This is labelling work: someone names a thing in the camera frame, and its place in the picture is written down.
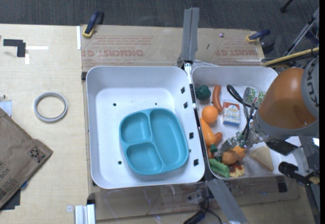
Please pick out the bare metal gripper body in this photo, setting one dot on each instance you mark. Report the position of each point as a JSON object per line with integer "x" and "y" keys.
{"x": 255, "y": 138}

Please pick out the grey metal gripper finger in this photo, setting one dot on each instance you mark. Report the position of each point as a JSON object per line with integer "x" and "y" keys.
{"x": 227, "y": 144}

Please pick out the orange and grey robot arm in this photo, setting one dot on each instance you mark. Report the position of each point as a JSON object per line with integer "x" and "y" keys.
{"x": 284, "y": 101}

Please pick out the small orange sausage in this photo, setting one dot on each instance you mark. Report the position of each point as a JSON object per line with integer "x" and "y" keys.
{"x": 219, "y": 137}

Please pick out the orange bread roll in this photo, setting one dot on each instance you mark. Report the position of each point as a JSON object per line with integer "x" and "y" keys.
{"x": 229, "y": 157}

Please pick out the pale triangular sandwich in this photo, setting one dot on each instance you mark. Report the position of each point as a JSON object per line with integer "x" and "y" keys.
{"x": 264, "y": 157}

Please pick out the orange carrot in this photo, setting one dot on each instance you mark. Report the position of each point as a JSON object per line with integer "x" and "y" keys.
{"x": 207, "y": 132}

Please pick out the green bean pods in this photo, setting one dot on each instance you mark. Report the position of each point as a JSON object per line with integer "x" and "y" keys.
{"x": 219, "y": 167}

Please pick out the yellow and red pizza slice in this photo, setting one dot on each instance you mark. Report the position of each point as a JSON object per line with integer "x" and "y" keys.
{"x": 237, "y": 169}

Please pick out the white and blue carton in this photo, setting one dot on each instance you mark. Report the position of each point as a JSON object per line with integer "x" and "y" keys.
{"x": 231, "y": 113}

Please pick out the orange fruit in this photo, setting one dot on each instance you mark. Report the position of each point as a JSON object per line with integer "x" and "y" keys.
{"x": 209, "y": 114}

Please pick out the green and white can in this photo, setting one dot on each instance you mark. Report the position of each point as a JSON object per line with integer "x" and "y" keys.
{"x": 252, "y": 96}

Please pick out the orange-red sausage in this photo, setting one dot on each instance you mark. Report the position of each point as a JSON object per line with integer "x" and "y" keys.
{"x": 217, "y": 98}

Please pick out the green broccoli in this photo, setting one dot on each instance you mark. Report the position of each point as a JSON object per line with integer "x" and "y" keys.
{"x": 203, "y": 92}

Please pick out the white plastic tray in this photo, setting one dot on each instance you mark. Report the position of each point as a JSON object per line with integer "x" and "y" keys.
{"x": 106, "y": 126}
{"x": 233, "y": 75}

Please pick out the blue divided plate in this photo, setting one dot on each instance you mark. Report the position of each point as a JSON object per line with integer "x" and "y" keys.
{"x": 162, "y": 129}

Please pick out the brown cardboard board red print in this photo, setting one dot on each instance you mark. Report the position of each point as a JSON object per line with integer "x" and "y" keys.
{"x": 142, "y": 47}

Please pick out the brown paper envelope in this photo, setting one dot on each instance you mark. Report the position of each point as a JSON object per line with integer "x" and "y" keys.
{"x": 17, "y": 157}

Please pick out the black cylinder on white bracket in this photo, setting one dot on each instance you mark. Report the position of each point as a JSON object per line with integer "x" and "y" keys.
{"x": 289, "y": 169}

